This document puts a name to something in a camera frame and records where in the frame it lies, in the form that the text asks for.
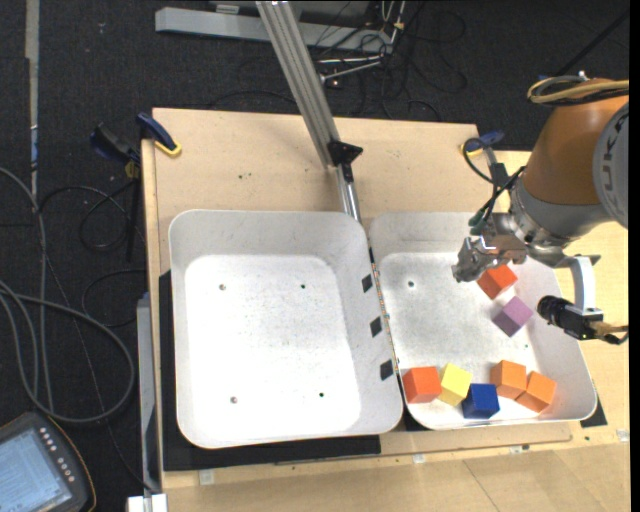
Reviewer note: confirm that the yellow cube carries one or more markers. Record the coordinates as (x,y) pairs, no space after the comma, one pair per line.
(455,384)

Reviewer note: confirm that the pale wood board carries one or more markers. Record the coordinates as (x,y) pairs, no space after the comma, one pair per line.
(250,160)

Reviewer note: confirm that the white plastic tray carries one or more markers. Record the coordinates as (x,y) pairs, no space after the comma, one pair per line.
(445,320)
(270,345)

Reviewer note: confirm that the red-orange cube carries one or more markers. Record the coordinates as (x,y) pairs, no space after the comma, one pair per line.
(498,281)
(421,385)

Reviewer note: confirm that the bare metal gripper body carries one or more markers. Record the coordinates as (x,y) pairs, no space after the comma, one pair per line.
(515,246)

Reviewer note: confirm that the purple cube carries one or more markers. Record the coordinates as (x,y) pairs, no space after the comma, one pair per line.
(513,316)

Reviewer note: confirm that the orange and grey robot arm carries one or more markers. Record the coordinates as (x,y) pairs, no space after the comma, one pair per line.
(565,155)

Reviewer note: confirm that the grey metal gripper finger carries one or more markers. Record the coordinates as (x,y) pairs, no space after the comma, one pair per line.
(463,264)
(485,260)

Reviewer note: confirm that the blue cube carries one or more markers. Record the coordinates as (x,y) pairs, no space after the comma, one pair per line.
(481,401)

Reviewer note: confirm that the orange cube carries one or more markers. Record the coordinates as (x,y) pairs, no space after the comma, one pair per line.
(538,392)
(508,379)

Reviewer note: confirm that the black cylinder on white bracket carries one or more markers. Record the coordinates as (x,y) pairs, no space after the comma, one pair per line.
(570,315)

